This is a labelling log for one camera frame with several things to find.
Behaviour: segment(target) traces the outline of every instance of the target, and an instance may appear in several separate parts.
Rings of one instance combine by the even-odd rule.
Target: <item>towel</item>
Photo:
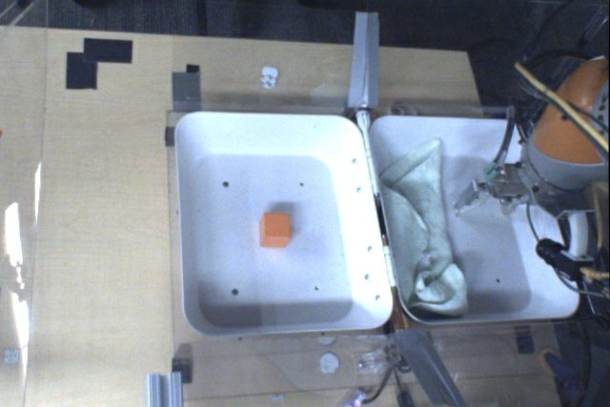
[[[381,183],[403,302],[441,315],[466,314],[466,280],[453,260],[440,190],[440,140],[399,159]]]

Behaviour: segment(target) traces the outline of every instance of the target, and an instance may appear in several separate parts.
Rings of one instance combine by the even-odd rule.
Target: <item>table surface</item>
[[[15,29],[24,52],[40,39],[37,29]],[[82,52],[86,37],[132,40],[132,62],[99,64],[97,90],[67,90],[66,53]],[[46,50],[47,87],[26,404],[142,405],[146,374],[172,368],[173,329],[180,320],[172,294],[164,139],[172,73],[199,65],[203,99],[210,104],[340,106],[352,48],[97,31],[49,30],[44,39],[37,47]],[[13,79],[27,86],[28,70],[9,62],[0,52],[0,67],[13,67]],[[279,71],[270,91],[259,83],[264,66]],[[478,104],[464,52],[382,48],[379,71],[382,107],[397,100]],[[0,111],[11,103],[3,96]],[[534,328],[533,336],[537,348],[557,347],[548,326]],[[455,375],[461,375],[465,397],[559,405],[553,379],[536,355],[518,354],[506,330],[438,330],[434,338],[449,370],[462,372]],[[334,406],[347,392],[346,382],[365,382],[355,355],[376,340],[201,339],[218,381],[185,404]],[[345,364],[341,379],[319,372],[325,351]],[[308,375],[311,381],[303,380]],[[426,405],[415,378],[405,381],[417,405]],[[387,389],[375,405],[395,402],[396,391]]]

